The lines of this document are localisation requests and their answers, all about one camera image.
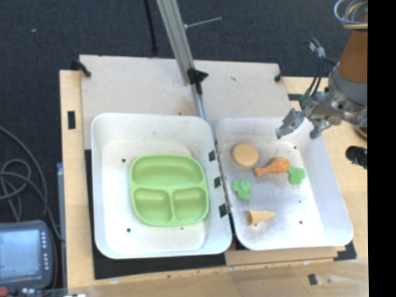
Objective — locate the orange toy chicken drumstick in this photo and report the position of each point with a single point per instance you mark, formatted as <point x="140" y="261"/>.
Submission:
<point x="277" y="166"/>

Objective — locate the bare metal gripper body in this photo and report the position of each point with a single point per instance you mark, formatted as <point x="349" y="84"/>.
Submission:
<point x="335" y="110"/>

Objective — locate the white plastic tray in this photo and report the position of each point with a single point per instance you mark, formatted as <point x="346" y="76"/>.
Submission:
<point x="114" y="178"/>
<point x="318" y="196"/>

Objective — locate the green divided plate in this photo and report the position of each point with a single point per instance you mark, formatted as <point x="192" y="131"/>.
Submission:
<point x="167" y="172"/>

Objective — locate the pale flat board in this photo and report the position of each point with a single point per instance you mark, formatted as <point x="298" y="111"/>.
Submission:
<point x="139" y="88"/>

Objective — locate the tan toy ice cream cone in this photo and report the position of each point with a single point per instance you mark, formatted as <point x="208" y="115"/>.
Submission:
<point x="256" y="216"/>

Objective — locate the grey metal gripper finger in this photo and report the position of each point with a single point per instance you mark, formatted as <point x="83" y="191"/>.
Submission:
<point x="319" y="128"/>
<point x="290" y="123"/>

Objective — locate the tan round biscuit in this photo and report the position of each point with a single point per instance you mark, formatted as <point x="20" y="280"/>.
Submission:
<point x="245" y="155"/>

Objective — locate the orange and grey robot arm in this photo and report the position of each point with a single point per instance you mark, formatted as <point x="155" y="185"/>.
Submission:
<point x="354" y="60"/>

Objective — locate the green toy grapes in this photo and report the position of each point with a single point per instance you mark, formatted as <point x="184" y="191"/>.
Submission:
<point x="242" y="190"/>
<point x="296" y="175"/>

